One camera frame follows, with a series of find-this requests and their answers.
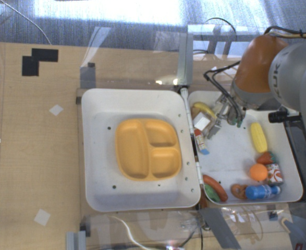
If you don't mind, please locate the yellow corn cob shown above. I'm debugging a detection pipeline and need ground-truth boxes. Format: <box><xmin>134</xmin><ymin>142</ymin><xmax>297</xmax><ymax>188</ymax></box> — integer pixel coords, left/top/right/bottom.
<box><xmin>250</xmin><ymin>122</ymin><xmax>268</xmax><ymax>154</ymax></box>

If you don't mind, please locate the green vegetable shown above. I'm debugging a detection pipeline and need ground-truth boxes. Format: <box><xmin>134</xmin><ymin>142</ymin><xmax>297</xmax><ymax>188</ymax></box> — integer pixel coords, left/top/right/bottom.
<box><xmin>204</xmin><ymin>183</ymin><xmax>222</xmax><ymax>203</ymax></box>

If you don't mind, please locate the orange divided plate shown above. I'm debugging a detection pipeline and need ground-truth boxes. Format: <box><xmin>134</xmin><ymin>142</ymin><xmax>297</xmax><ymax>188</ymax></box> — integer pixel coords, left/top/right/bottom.
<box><xmin>115</xmin><ymin>118</ymin><xmax>182</xmax><ymax>181</ymax></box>

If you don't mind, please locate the white plastic tray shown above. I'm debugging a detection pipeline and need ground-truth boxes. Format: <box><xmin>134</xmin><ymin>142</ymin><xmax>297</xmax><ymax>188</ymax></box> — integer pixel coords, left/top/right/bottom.
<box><xmin>188</xmin><ymin>90</ymin><xmax>304</xmax><ymax>206</ymax></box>
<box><xmin>81</xmin><ymin>88</ymin><xmax>202</xmax><ymax>213</ymax></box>

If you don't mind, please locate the brown pretzel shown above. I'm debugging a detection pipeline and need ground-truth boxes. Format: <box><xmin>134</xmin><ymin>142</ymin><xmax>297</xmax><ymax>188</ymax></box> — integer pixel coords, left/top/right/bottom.
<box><xmin>230</xmin><ymin>183</ymin><xmax>249</xmax><ymax>200</ymax></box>

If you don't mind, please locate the white cube in clear wrap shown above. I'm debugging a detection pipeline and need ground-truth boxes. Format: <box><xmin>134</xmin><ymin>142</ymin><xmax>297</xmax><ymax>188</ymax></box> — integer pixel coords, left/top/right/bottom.
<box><xmin>192</xmin><ymin>111</ymin><xmax>212</xmax><ymax>132</ymax></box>

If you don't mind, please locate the yellow banana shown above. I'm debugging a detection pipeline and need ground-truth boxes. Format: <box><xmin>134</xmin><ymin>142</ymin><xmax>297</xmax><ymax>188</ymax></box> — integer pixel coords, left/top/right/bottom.
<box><xmin>193</xmin><ymin>102</ymin><xmax>217</xmax><ymax>119</ymax></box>

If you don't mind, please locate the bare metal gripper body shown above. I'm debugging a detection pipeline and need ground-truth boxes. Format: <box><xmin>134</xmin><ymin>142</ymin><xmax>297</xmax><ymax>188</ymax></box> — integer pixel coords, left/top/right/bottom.
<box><xmin>214</xmin><ymin>94</ymin><xmax>247</xmax><ymax>122</ymax></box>

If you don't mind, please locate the orange carrot with green top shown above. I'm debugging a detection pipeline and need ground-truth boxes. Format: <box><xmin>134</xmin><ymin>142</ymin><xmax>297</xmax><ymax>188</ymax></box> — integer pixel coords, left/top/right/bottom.
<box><xmin>256</xmin><ymin>151</ymin><xmax>278</xmax><ymax>166</ymax></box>

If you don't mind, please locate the black cylinder on white bracket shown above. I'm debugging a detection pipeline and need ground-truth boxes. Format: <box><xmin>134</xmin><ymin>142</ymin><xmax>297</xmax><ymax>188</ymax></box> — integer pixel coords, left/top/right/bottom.
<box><xmin>268</xmin><ymin>108</ymin><xmax>302</xmax><ymax>124</ymax></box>

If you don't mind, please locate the red sausage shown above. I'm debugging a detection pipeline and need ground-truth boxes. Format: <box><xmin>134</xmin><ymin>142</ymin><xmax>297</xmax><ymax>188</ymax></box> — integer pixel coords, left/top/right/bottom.
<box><xmin>202</xmin><ymin>174</ymin><xmax>229</xmax><ymax>203</ymax></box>

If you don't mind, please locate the orange ball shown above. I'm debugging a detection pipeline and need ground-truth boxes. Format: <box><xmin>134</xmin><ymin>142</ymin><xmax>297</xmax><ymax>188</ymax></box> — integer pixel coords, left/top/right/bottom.
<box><xmin>249</xmin><ymin>163</ymin><xmax>268</xmax><ymax>182</ymax></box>

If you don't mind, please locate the thin black and white rod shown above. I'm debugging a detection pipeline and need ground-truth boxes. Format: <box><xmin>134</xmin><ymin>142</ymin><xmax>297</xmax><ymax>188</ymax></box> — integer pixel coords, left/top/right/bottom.
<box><xmin>180</xmin><ymin>86</ymin><xmax>206</xmax><ymax>192</ymax></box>

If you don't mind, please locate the red and white can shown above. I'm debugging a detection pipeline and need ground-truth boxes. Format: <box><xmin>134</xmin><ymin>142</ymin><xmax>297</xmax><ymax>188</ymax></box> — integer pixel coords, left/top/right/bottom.
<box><xmin>266</xmin><ymin>163</ymin><xmax>285</xmax><ymax>186</ymax></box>

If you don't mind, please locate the blue bottle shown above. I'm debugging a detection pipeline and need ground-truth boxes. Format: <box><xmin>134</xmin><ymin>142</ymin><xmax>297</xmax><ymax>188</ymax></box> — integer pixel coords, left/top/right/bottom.
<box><xmin>244</xmin><ymin>184</ymin><xmax>282</xmax><ymax>201</ymax></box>

